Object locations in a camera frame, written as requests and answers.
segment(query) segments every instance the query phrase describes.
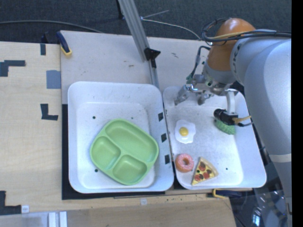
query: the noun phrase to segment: wooden table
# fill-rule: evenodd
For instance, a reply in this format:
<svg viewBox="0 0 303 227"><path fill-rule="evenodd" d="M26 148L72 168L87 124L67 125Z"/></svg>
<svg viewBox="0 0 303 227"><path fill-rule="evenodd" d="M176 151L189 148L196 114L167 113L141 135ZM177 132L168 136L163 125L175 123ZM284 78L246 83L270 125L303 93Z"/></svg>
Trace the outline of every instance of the wooden table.
<svg viewBox="0 0 303 227"><path fill-rule="evenodd" d="M100 219L109 226L142 226L143 221L144 226L201 221L203 226L235 226L229 199L207 197L211 190L172 186L159 196L62 200L62 91L47 88L46 76L47 71L61 71L60 46L46 44L43 55L41 44L0 42L0 52L2 63L25 61L25 66L8 65L8 76L0 77L0 191L6 191L6 206L68 211L71 226L99 226ZM57 120L42 119L42 104Z"/></svg>

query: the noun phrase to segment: egg yolk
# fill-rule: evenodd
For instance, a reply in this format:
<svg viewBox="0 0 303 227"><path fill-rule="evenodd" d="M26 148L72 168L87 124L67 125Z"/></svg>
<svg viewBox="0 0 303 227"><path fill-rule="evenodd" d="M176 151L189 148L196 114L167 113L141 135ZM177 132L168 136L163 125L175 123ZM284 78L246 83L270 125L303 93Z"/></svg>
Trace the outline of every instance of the egg yolk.
<svg viewBox="0 0 303 227"><path fill-rule="evenodd" d="M180 135L182 135L182 136L187 136L187 135L188 135L188 129L185 128L185 127L181 127L181 128L179 129L179 133L180 133Z"/></svg>

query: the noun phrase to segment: toy fried egg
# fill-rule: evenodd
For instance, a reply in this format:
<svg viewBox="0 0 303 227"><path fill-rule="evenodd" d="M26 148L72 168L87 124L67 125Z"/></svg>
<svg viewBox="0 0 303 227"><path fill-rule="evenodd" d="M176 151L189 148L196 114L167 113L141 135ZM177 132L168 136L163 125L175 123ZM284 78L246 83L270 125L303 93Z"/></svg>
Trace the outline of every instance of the toy fried egg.
<svg viewBox="0 0 303 227"><path fill-rule="evenodd" d="M177 141L188 144L194 141L196 126L186 120L178 120L175 127L175 138Z"/></svg>

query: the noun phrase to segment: dark background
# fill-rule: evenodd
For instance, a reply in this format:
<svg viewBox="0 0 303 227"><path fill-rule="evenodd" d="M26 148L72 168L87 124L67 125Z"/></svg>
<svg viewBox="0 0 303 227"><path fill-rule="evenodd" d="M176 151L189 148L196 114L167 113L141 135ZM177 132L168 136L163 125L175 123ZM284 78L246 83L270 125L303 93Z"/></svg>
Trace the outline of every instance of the dark background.
<svg viewBox="0 0 303 227"><path fill-rule="evenodd" d="M134 0L142 17L169 10L147 19L186 27L199 36L208 22L239 17L256 29L291 31L292 0ZM88 31L63 24L25 22L51 20L73 23L104 33L130 35L125 20L119 20L116 0L0 0L0 41L40 43L49 32L54 41L59 30ZM187 30L143 21L147 36L197 39Z"/></svg>

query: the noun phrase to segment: toy pizza slice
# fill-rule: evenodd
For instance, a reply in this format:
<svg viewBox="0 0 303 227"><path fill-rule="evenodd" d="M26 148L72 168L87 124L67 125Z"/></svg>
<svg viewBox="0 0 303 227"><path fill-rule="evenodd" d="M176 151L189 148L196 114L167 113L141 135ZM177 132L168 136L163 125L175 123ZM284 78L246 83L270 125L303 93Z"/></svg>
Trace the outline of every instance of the toy pizza slice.
<svg viewBox="0 0 303 227"><path fill-rule="evenodd" d="M214 178L217 175L218 172L215 167L206 159L200 157L191 184L195 185L207 179Z"/></svg>

